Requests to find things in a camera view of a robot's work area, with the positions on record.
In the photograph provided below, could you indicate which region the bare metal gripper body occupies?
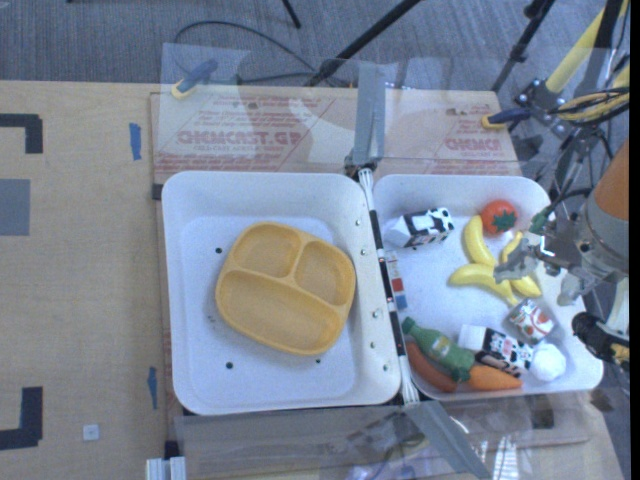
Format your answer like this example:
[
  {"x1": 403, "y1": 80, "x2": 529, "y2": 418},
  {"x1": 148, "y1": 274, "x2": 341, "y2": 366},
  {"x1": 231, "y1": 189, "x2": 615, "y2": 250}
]
[{"x1": 538, "y1": 211, "x2": 602, "y2": 280}]

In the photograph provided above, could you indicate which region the yellow banana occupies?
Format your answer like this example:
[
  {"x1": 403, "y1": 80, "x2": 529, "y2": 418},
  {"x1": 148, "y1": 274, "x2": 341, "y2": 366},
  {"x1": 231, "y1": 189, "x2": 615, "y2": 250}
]
[
  {"x1": 499, "y1": 230, "x2": 544, "y2": 300},
  {"x1": 447, "y1": 262, "x2": 520, "y2": 308},
  {"x1": 463, "y1": 214, "x2": 499, "y2": 269}
]

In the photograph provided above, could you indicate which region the red tomato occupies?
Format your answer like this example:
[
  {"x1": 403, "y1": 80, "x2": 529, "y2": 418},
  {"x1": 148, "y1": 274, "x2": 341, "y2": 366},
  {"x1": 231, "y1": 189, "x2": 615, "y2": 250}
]
[{"x1": 480, "y1": 199, "x2": 519, "y2": 237}]

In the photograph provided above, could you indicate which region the white red strawberry carton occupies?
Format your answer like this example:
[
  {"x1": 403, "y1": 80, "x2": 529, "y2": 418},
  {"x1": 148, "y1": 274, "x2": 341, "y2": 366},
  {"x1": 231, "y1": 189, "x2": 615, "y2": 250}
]
[{"x1": 506, "y1": 297, "x2": 557, "y2": 346}]

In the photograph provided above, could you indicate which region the white ball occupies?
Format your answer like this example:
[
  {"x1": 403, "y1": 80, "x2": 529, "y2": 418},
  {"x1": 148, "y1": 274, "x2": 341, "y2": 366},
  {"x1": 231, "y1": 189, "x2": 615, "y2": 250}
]
[{"x1": 528, "y1": 341, "x2": 568, "y2": 384}]

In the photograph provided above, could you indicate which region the white plastic tray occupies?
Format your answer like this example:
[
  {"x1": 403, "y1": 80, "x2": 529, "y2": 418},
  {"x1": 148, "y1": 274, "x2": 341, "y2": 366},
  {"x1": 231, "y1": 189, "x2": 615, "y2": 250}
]
[
  {"x1": 160, "y1": 170, "x2": 404, "y2": 417},
  {"x1": 372, "y1": 173, "x2": 605, "y2": 403}
]

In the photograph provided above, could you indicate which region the cow print white bottle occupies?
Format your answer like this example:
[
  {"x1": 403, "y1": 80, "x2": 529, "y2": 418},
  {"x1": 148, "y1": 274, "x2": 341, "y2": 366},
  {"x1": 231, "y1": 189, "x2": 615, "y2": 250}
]
[{"x1": 457, "y1": 323, "x2": 536, "y2": 372}]

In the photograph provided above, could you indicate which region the cow print milk carton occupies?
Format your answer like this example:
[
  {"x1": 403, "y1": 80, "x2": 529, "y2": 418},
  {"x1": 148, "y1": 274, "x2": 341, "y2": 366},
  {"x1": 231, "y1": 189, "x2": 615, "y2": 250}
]
[{"x1": 382, "y1": 206, "x2": 456, "y2": 251}]

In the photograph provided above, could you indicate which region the green bottle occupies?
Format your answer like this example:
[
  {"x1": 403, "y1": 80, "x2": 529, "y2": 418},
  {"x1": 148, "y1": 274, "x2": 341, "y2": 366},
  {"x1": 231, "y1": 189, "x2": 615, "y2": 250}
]
[{"x1": 401, "y1": 316, "x2": 477, "y2": 384}]

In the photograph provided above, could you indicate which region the orange carrot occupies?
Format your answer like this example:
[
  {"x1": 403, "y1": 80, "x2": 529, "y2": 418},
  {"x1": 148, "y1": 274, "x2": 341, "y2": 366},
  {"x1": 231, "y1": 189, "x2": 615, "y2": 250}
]
[{"x1": 455, "y1": 362, "x2": 524, "y2": 393}]

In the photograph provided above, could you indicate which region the brown sausage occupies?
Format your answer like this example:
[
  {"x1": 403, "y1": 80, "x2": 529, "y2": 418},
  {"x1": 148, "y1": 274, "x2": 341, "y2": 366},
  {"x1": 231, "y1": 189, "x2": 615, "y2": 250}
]
[{"x1": 404, "y1": 340, "x2": 459, "y2": 395}]

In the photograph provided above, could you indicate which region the thin black and white rod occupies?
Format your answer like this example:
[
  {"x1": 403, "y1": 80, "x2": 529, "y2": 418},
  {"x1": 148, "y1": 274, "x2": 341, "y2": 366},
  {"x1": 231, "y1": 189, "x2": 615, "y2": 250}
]
[{"x1": 356, "y1": 167, "x2": 421, "y2": 407}]

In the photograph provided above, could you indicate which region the yellow divided plate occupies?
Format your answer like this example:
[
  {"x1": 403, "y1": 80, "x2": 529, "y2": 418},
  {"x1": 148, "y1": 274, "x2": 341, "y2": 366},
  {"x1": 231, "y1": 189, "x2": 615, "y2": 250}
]
[{"x1": 214, "y1": 221, "x2": 358, "y2": 357}]

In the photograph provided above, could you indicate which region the brown cardboard board red print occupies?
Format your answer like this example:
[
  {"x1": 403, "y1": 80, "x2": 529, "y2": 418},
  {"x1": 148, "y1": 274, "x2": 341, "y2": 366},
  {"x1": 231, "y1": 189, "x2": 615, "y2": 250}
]
[{"x1": 149, "y1": 85, "x2": 617, "y2": 469}]

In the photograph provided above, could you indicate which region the black cylinder on white bracket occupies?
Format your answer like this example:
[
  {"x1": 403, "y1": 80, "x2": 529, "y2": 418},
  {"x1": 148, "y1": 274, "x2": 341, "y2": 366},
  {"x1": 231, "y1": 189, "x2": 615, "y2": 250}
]
[{"x1": 571, "y1": 277, "x2": 630, "y2": 369}]

